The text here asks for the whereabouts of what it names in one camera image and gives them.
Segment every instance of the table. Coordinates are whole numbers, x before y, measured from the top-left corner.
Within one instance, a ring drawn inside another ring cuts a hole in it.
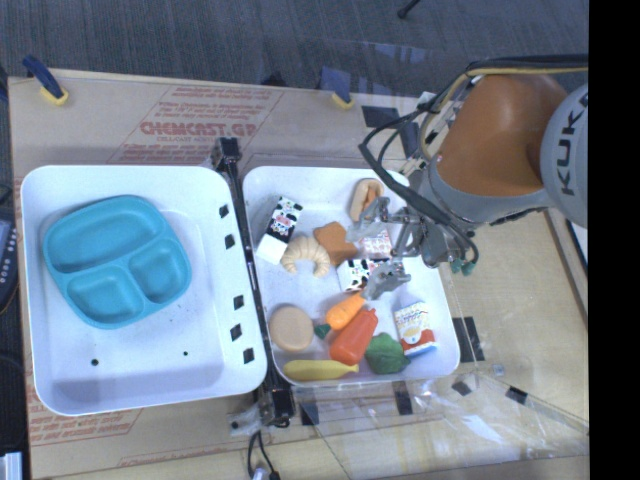
[[[47,164],[199,165],[219,135],[239,138],[241,174],[266,164],[367,167],[357,149],[371,130],[363,107],[404,115],[415,106],[413,98],[355,94],[344,110],[326,91],[52,72],[69,92],[61,107],[35,79],[9,81],[17,195],[24,176]],[[387,158],[399,168],[401,144]],[[462,336],[452,375],[297,393],[290,427],[263,430],[282,477],[588,477],[586,281],[567,261],[561,220],[544,212],[481,229],[482,263],[472,276],[440,268]],[[24,275],[22,251],[20,259]],[[79,418],[51,413],[33,387],[21,290],[34,479],[247,477],[248,436],[234,434],[228,417],[251,407],[251,393]],[[316,411],[319,421],[309,424]],[[543,458],[553,460],[533,460]]]

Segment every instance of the plastic tray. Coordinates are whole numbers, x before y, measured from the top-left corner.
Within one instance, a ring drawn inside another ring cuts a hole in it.
[[[136,196],[103,199],[61,218],[45,234],[43,254],[71,308],[101,329],[159,311],[191,282],[173,229]]]
[[[122,195],[157,208],[192,278],[159,311],[105,330],[76,316],[42,251],[55,222]],[[49,409],[82,415],[216,398],[264,380],[266,353],[222,176],[203,167],[46,166],[24,178],[21,201],[34,382]]]
[[[401,183],[406,178],[394,173]],[[292,239],[298,235],[311,236],[313,229],[338,221],[348,228],[352,223],[349,208],[353,191],[361,179],[377,178],[372,170],[321,167],[258,167],[250,171],[243,182],[243,192],[247,214],[251,226],[254,248],[265,233],[269,217],[279,196],[285,196],[301,204],[303,210],[296,223]],[[404,206],[404,202],[389,189],[385,196],[390,198],[390,210]],[[388,230],[392,239],[399,233],[397,225]],[[392,312],[414,302],[428,305],[432,328],[438,347],[411,358],[411,363],[396,374],[378,375],[371,371],[366,360],[359,364],[358,373],[347,373],[337,380],[299,382],[288,378],[299,386],[339,386],[358,383],[386,382],[394,380],[427,379],[448,375],[460,361],[460,348],[453,327],[444,288],[438,270],[427,268],[421,258],[406,258],[406,271],[411,274],[409,283],[393,292],[384,293],[380,299],[370,301],[365,307],[375,308],[379,322],[375,334],[386,332],[393,338],[398,333]],[[258,282],[265,306],[267,320],[283,305],[302,308],[312,318],[314,324],[324,323],[324,315],[335,303],[344,299],[335,267],[323,278],[313,276],[311,261],[297,261],[297,274],[290,274],[282,265],[273,265],[256,258]],[[327,339],[314,336],[311,345],[300,353],[286,352],[273,344],[273,357],[280,373],[283,366],[292,359],[329,359]]]

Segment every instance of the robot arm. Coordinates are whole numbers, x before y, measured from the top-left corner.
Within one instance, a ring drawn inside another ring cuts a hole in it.
[[[586,71],[587,62],[586,55],[571,55],[472,64],[414,112],[365,138],[359,146],[363,157],[407,203],[391,214],[389,200],[378,198],[347,232],[355,241],[387,224],[401,226],[392,259],[376,268],[365,298],[408,282],[402,264],[407,256],[420,254],[428,267],[448,262],[454,272],[470,274],[479,259],[473,236],[482,225],[556,207],[587,227],[588,86],[567,95],[551,76]],[[382,167],[388,144],[376,159],[369,142],[423,113],[421,150],[408,164],[418,168],[407,170],[407,187]],[[441,144],[431,156],[428,147],[438,137]]]

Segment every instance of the red pepper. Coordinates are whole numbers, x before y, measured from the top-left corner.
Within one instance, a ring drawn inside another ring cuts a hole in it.
[[[377,325],[378,317],[375,309],[360,310],[333,340],[329,347],[331,359],[349,366],[359,363],[364,357]]]

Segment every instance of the blue plate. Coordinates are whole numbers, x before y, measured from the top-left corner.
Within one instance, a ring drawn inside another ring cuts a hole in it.
[[[43,254],[62,295],[86,323],[117,329],[180,297],[189,258],[148,201],[117,196],[85,206],[46,232]]]

